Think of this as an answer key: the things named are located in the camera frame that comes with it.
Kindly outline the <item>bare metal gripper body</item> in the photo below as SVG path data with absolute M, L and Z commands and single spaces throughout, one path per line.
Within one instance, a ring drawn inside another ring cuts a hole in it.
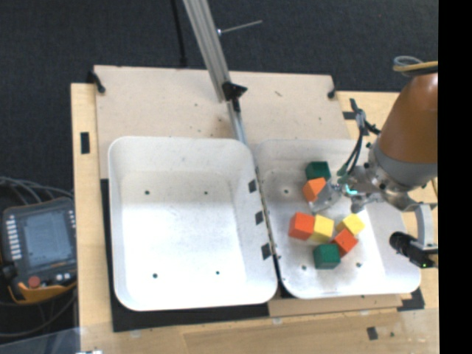
M 412 212 L 421 203 L 410 197 L 410 190 L 394 180 L 376 160 L 341 173 L 341 191 L 350 200 L 363 196 L 369 200 L 368 204 L 386 202 L 401 212 Z

